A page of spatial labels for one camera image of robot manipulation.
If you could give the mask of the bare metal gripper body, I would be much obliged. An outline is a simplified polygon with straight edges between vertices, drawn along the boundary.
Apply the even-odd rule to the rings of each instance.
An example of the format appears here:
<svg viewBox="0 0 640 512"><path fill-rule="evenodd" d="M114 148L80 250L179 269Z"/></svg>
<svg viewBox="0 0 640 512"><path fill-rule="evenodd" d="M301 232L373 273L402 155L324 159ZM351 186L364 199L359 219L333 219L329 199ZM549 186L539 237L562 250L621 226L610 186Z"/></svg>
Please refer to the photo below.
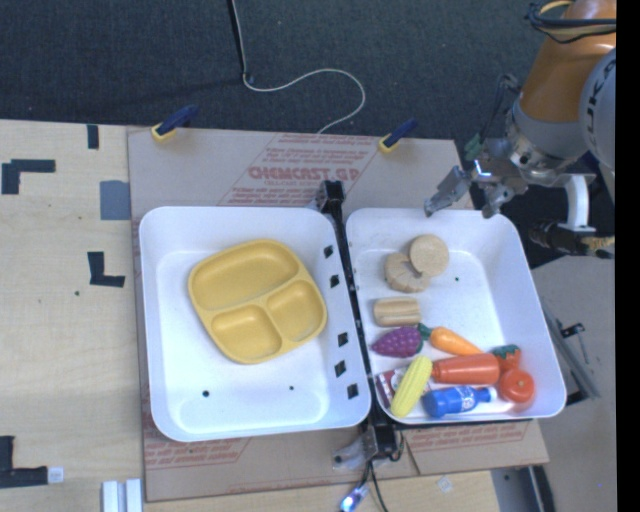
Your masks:
<svg viewBox="0 0 640 512"><path fill-rule="evenodd" d="M511 189L524 193L530 185L553 187L573 164L572 158L560 158L541 151L526 137L517 136L515 144L507 137L469 142L471 176L481 188Z"/></svg>

